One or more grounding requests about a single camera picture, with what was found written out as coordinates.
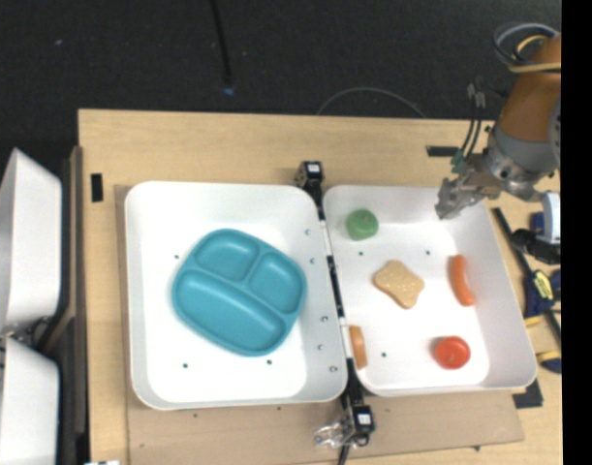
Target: black floor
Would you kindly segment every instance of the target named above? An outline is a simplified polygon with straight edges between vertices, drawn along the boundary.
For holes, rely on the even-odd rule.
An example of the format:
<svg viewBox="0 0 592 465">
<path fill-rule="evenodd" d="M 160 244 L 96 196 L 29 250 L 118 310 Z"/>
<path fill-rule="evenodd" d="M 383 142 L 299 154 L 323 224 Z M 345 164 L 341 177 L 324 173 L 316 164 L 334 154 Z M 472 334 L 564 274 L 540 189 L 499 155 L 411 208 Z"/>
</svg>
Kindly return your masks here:
<svg viewBox="0 0 592 465">
<path fill-rule="evenodd" d="M 491 46 L 499 24 L 562 28 L 562 0 L 216 3 L 227 61 L 211 0 L 0 0 L 0 177 L 13 146 L 56 171 L 79 108 L 314 114 L 372 87 L 466 118 L 476 76 L 512 84 Z M 487 115 L 500 105 L 490 95 Z M 323 113 L 417 115 L 370 91 Z"/>
</svg>

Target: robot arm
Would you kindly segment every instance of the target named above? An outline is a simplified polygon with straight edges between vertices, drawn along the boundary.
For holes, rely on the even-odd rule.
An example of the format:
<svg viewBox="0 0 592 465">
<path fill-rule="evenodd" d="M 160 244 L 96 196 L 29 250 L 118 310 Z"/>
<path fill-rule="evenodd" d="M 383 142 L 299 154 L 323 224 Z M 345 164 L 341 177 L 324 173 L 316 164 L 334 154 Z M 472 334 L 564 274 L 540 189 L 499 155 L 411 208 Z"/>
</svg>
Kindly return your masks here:
<svg viewBox="0 0 592 465">
<path fill-rule="evenodd" d="M 519 37 L 513 52 L 506 52 L 506 42 Z M 523 53 L 534 44 L 538 49 L 525 58 Z M 465 152 L 466 139 L 455 155 L 452 171 L 457 178 L 443 180 L 435 209 L 441 219 L 451 219 L 468 205 L 507 192 L 525 202 L 542 202 L 547 229 L 539 239 L 560 244 L 559 196 L 534 186 L 560 170 L 561 34 L 541 24 L 506 25 L 496 30 L 494 46 L 518 74 L 517 81 L 483 152 Z"/>
</svg>

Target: blue plate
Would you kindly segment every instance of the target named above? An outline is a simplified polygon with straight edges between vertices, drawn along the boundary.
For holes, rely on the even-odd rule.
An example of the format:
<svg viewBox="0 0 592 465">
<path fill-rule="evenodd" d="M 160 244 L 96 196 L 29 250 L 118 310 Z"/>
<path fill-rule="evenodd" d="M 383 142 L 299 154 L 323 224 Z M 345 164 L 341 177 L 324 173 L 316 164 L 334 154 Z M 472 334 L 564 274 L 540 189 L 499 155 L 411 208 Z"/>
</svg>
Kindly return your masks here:
<svg viewBox="0 0 592 465">
<path fill-rule="evenodd" d="M 306 298 L 300 267 L 260 239 L 211 232 L 177 271 L 172 304 L 195 331 L 240 355 L 266 355 L 292 330 Z"/>
</svg>

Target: red tomato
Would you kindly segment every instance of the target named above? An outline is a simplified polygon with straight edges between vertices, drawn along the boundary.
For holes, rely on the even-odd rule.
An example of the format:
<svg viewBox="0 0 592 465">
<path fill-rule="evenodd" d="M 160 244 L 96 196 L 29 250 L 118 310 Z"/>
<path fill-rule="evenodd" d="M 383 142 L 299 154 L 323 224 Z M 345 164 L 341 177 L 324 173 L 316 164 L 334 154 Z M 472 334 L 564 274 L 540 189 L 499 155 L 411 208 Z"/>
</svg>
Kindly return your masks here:
<svg viewBox="0 0 592 465">
<path fill-rule="evenodd" d="M 459 368 L 470 359 L 470 347 L 459 336 L 449 336 L 438 342 L 434 356 L 445 368 Z"/>
</svg>

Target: wooden table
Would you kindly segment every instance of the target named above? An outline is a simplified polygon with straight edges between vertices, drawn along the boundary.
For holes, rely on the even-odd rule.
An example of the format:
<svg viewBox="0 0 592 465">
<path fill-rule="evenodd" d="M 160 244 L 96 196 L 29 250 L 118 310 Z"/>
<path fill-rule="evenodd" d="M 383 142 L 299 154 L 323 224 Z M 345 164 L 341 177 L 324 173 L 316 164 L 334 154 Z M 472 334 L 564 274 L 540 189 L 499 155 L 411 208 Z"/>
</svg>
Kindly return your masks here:
<svg viewBox="0 0 592 465">
<path fill-rule="evenodd" d="M 298 407 L 293 405 L 281 412 L 272 408 L 271 414 L 267 408 L 255 407 L 249 415 L 273 417 L 265 426 L 251 426 L 251 420 L 235 410 L 186 411 L 173 417 L 142 408 L 130 395 L 122 334 L 115 187 L 146 180 L 293 184 L 296 169 L 304 160 L 322 161 L 326 187 L 437 187 L 450 175 L 450 162 L 429 157 L 425 147 L 459 146 L 467 127 L 468 122 L 462 120 L 81 110 L 78 259 L 83 270 L 80 293 L 86 306 L 91 459 L 118 459 L 135 465 L 158 457 L 160 463 L 186 463 L 186 458 L 190 463 L 227 463 L 233 452 L 226 449 L 237 447 L 240 463 L 333 463 L 337 456 L 333 450 L 311 454 L 305 440 L 312 428 L 301 429 L 315 421 L 311 415 L 332 415 L 331 405 L 288 408 Z M 541 189 L 557 189 L 558 183 L 557 177 L 548 179 Z M 500 206 L 512 229 L 526 227 L 529 214 L 541 210 L 537 204 L 507 195 L 487 204 Z M 504 236 L 496 231 L 521 302 L 521 270 Z M 557 348 L 544 324 L 531 327 L 530 336 L 536 352 Z M 400 458 L 403 465 L 562 463 L 561 377 L 540 367 L 538 381 L 544 406 L 520 411 L 515 410 L 507 391 L 398 398 L 404 399 L 398 403 L 373 398 L 374 411 L 387 423 L 387 430 L 376 431 L 372 444 L 351 457 L 367 465 L 391 464 L 398 460 L 389 456 L 389 450 L 396 450 L 407 453 Z M 461 407 L 464 414 L 466 408 L 472 414 L 463 423 Z M 401 415 L 393 416 L 392 412 Z M 214 430 L 206 432 L 207 427 L 199 425 L 199 432 L 174 432 L 173 419 L 184 418 L 203 419 L 203 425 Z M 147 424 L 140 425 L 139 419 Z M 228 423 L 222 434 L 221 422 Z M 284 436 L 282 441 L 272 442 L 269 434 L 264 437 L 277 428 Z M 251 438 L 251 433 L 262 435 Z M 474 449 L 488 444 L 492 446 Z"/>
</svg>

